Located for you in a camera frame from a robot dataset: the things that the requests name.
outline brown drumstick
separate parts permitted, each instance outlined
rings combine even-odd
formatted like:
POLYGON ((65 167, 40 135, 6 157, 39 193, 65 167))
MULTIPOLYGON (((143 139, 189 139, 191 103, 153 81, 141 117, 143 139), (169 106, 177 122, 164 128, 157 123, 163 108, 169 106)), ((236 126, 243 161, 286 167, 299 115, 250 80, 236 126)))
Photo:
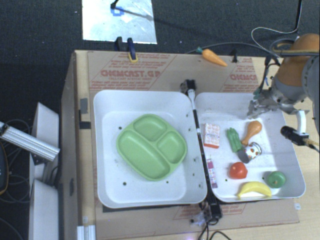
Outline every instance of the brown drumstick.
POLYGON ((242 145, 248 146, 249 139, 253 135, 256 135, 256 134, 260 133, 261 129, 262 129, 262 124, 259 121, 250 122, 249 125, 248 125, 248 130, 247 130, 246 136, 241 141, 242 145))

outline black floor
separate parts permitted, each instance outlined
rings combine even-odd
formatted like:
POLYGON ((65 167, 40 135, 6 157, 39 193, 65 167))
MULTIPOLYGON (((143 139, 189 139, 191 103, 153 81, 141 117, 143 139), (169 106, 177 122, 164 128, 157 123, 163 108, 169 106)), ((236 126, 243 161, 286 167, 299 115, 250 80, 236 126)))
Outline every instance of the black floor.
MULTIPOLYGON (((136 50, 185 53, 221 42, 253 44, 251 30, 259 26, 292 31, 298 0, 152 0, 152 5, 158 44, 137 44, 136 50)), ((37 102, 58 113, 73 50, 113 49, 110 42, 82 40, 81 11, 82 0, 0 0, 1 122, 21 119, 32 125, 37 102)), ((298 33, 319 34, 319 16, 320 0, 303 0, 298 33)), ((255 33, 265 47, 276 39, 296 36, 266 30, 255 33)), ((266 55, 240 45, 219 46, 214 51, 227 55, 233 48, 242 56, 266 55)), ((12 164, 12 173, 28 177, 28 163, 28 153, 22 152, 12 164)), ((10 188, 16 198, 26 192, 24 184, 10 188)), ((28 239, 28 204, 0 201, 0 218, 28 239)), ((0 221, 0 240, 16 239, 13 230, 0 221)))

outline toy banana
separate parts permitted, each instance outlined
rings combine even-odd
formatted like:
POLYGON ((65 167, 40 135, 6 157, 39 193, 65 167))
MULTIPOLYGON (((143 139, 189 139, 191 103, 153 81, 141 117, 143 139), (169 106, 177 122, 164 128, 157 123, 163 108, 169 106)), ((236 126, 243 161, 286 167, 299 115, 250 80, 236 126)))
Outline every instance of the toy banana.
POLYGON ((248 193, 248 192, 258 192, 260 194, 266 195, 266 196, 271 196, 271 190, 270 188, 259 181, 251 181, 245 183, 242 187, 240 192, 237 194, 237 196, 240 198, 243 194, 248 193))

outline black device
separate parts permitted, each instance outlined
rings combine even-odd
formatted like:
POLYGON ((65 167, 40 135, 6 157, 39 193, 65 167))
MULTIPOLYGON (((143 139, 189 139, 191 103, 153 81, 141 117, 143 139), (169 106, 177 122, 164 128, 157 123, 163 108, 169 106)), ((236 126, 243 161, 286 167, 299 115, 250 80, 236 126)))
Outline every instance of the black device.
POLYGON ((4 146, 0 142, 0 195, 2 195, 8 187, 9 168, 8 160, 4 146))

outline white tray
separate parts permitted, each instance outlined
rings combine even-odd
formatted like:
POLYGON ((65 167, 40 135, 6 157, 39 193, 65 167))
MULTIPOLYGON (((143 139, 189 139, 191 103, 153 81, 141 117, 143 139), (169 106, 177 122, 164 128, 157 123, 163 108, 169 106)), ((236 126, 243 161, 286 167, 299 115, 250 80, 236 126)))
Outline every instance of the white tray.
POLYGON ((97 192, 110 208, 200 203, 207 185, 189 98, 180 92, 103 90, 93 100, 97 192), (118 154, 118 134, 133 120, 155 114, 185 139, 187 154, 167 178, 150 181, 140 176, 118 154))
POLYGON ((202 132, 205 123, 220 126, 220 147, 204 147, 206 158, 212 159, 215 168, 218 187, 213 192, 218 199, 228 203, 300 197, 304 194, 306 185, 293 144, 280 133, 280 129, 286 125, 280 110, 264 113, 257 119, 262 124, 262 130, 249 142, 257 142, 262 148, 262 155, 245 164, 247 177, 231 179, 228 176, 230 165, 240 162, 240 159, 232 152, 226 131, 234 128, 240 140, 245 137, 247 125, 253 121, 247 119, 249 101, 252 98, 250 93, 201 93, 196 97, 195 105, 202 132), (272 171, 283 172, 286 183, 281 188, 271 188, 271 197, 256 192, 244 194, 241 198, 236 196, 243 183, 266 183, 265 180, 272 171))

